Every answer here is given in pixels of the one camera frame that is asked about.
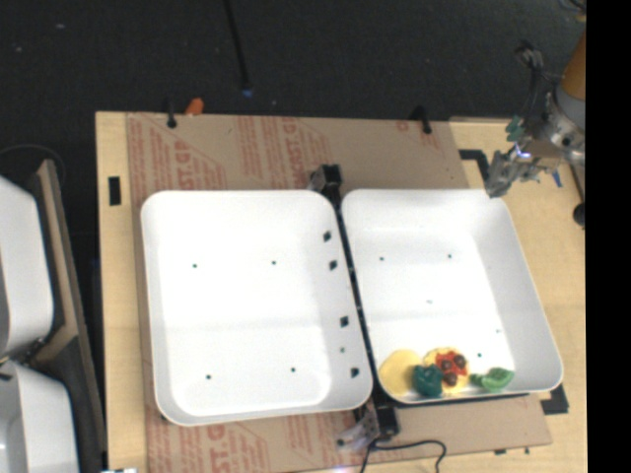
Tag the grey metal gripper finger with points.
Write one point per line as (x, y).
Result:
(514, 169)
(495, 178)

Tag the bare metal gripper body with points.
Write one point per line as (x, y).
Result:
(542, 152)

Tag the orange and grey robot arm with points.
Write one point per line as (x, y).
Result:
(574, 79)

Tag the white plastic tray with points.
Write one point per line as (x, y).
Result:
(246, 308)
(434, 284)

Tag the thin black rod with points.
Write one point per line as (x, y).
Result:
(356, 298)

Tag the pizza slice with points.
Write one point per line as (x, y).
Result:
(451, 367)

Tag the light green leaf vegetable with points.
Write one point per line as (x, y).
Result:
(495, 379)

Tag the dark green broccoli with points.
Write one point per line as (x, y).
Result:
(428, 380)

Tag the yellow round biscuit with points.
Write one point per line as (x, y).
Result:
(397, 370)

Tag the brown cardboard board red print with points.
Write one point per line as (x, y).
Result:
(276, 146)

